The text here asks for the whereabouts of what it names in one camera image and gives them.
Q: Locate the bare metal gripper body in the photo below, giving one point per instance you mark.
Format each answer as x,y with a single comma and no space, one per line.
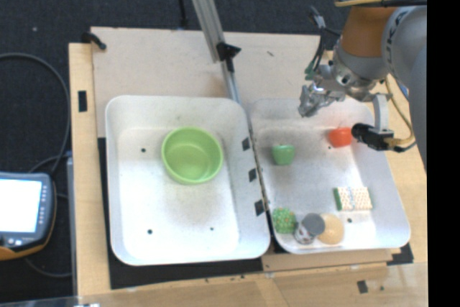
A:
338,86

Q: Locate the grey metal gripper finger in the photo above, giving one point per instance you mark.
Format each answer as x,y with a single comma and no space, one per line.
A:
305,102
319,105

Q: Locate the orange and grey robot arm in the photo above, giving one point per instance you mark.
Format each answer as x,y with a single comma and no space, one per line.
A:
373,28

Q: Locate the orange-red toy tomato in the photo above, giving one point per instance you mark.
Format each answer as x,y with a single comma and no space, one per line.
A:
340,137

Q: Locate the green toy pepper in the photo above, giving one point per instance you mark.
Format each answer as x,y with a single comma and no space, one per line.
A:
283,154

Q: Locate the white plastic tray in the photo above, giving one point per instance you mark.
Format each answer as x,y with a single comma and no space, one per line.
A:
316,172
143,190

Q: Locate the thin black rod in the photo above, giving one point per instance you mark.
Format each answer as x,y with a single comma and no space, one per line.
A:
259,176

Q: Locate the small can with grey lid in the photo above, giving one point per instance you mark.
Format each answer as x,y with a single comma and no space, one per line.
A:
312,224

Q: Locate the green dotted ball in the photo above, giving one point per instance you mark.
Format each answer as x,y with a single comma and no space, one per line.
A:
284,221

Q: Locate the beige toy bun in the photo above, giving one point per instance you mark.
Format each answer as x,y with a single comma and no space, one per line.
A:
333,229

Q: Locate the green bowl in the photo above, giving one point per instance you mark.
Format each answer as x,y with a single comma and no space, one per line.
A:
192,156

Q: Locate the brown cardboard board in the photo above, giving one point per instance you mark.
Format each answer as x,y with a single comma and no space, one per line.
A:
154,64

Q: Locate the black cylinder on white bracket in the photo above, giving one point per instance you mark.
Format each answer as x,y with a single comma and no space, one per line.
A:
373,136

